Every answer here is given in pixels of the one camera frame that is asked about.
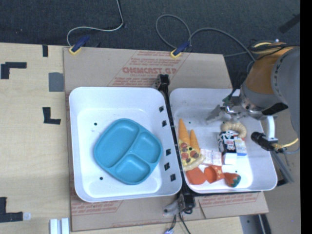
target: blue plate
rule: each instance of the blue plate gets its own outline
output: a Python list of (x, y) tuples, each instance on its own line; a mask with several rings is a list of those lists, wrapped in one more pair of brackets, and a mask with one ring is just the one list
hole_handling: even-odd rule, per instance
[(97, 164), (129, 185), (142, 183), (153, 172), (162, 155), (160, 141), (130, 119), (114, 121), (94, 147)]

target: pizza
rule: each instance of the pizza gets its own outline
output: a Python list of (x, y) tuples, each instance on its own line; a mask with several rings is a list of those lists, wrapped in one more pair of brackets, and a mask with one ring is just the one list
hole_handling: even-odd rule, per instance
[(189, 135), (182, 119), (179, 120), (178, 144), (184, 171), (192, 170), (204, 161), (194, 130)]

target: yellow clip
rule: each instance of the yellow clip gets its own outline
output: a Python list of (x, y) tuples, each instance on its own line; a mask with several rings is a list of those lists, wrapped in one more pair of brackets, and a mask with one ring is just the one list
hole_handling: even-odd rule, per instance
[(181, 54), (182, 52), (180, 52), (179, 54), (177, 54), (176, 56), (174, 55), (174, 52), (176, 51), (176, 49), (174, 49), (173, 51), (170, 52), (170, 56), (173, 58), (173, 59), (177, 59)]
[(71, 47), (68, 51), (69, 51), (69, 53), (71, 53), (73, 56), (75, 56), (76, 54), (78, 54), (78, 53), (81, 51), (81, 47), (78, 48), (75, 52), (72, 51), (72, 48), (73, 48), (73, 47)]

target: cardboard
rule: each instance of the cardboard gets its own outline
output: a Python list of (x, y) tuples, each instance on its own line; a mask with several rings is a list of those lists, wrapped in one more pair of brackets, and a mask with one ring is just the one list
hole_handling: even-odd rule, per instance
[[(182, 53), (172, 59), (169, 52), (83, 48), (72, 56), (63, 49), (66, 122), (70, 169), (72, 231), (134, 225), (171, 223), (163, 208), (176, 196), (87, 203), (75, 193), (68, 97), (81, 86), (153, 87), (159, 74), (168, 74), (175, 88), (231, 88), (222, 55)], [(185, 220), (200, 220), (267, 213), (262, 192), (196, 197), (196, 207)]]

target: blue connector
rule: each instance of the blue connector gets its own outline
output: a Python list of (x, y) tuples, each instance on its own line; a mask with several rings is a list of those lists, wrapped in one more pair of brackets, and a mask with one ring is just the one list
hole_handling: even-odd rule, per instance
[(80, 52), (81, 47), (90, 39), (90, 36), (84, 36), (79, 39), (79, 41), (69, 49), (69, 53), (72, 55), (76, 55)]
[(170, 56), (172, 58), (177, 58), (181, 55), (181, 52), (183, 52), (186, 48), (188, 48), (190, 46), (190, 42), (186, 41), (183, 44), (181, 44), (178, 48), (174, 49), (171, 53)]

